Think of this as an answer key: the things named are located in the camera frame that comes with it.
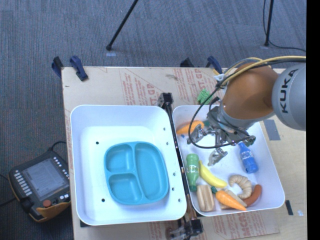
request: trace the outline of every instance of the black pole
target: black pole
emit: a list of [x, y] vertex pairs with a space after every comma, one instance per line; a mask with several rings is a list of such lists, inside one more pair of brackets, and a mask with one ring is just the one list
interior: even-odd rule
[[274, 0], [270, 1], [270, 9], [269, 9], [269, 19], [268, 19], [268, 27], [266, 31], [266, 39], [265, 39], [265, 46], [269, 46], [269, 35], [270, 35], [270, 25], [271, 25], [271, 18], [272, 18], [272, 10], [274, 8]]
[[137, 2], [138, 2], [138, 1], [139, 1], [139, 0], [134, 0], [134, 2], [133, 2], [133, 4], [131, 5], [131, 7], [130, 7], [129, 11], [126, 13], [126, 15], [125, 15], [125, 17], [124, 17], [123, 21], [121, 22], [121, 24], [120, 24], [119, 28], [118, 28], [118, 29], [117, 29], [117, 31], [115, 32], [115, 34], [114, 34], [114, 36], [113, 36], [113, 38], [112, 38], [111, 42], [106, 46], [106, 49], [107, 49], [108, 51], [110, 51], [110, 50], [111, 50], [111, 46], [112, 46], [112, 44], [113, 44], [113, 43], [114, 43], [114, 41], [116, 40], [116, 38], [117, 38], [118, 34], [120, 33], [120, 31], [121, 31], [122, 27], [123, 27], [123, 26], [124, 26], [124, 24], [126, 23], [127, 19], [129, 18], [129, 16], [130, 16], [131, 12], [132, 12], [132, 11], [133, 11], [133, 9], [135, 8], [135, 6], [136, 6], [136, 4], [137, 4]]

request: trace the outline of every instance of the green bottle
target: green bottle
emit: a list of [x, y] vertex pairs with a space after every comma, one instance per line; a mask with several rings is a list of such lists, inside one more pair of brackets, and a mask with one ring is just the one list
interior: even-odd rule
[[186, 156], [186, 178], [191, 192], [197, 191], [196, 181], [199, 178], [199, 156], [190, 153]]

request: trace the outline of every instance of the button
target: button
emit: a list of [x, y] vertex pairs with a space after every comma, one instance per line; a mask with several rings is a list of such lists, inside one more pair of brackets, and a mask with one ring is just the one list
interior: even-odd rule
[[50, 207], [50, 206], [52, 205], [52, 204], [51, 204], [51, 201], [48, 200], [48, 199], [47, 199], [47, 200], [44, 200], [42, 204], [43, 204], [43, 207], [44, 207], [44, 208], [48, 208], [48, 207]]

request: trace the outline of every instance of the yellow toy banana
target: yellow toy banana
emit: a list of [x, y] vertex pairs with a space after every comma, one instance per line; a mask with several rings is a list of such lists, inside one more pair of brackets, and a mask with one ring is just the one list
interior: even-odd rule
[[201, 160], [199, 160], [199, 174], [208, 184], [216, 188], [224, 188], [228, 185], [226, 181], [214, 176], [211, 171], [202, 164]]

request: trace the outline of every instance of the blue divided plate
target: blue divided plate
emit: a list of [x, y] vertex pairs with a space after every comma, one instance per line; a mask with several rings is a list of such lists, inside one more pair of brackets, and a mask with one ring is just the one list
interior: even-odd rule
[[124, 142], [108, 148], [104, 173], [112, 198], [124, 205], [159, 201], [169, 189], [164, 158], [148, 142]]

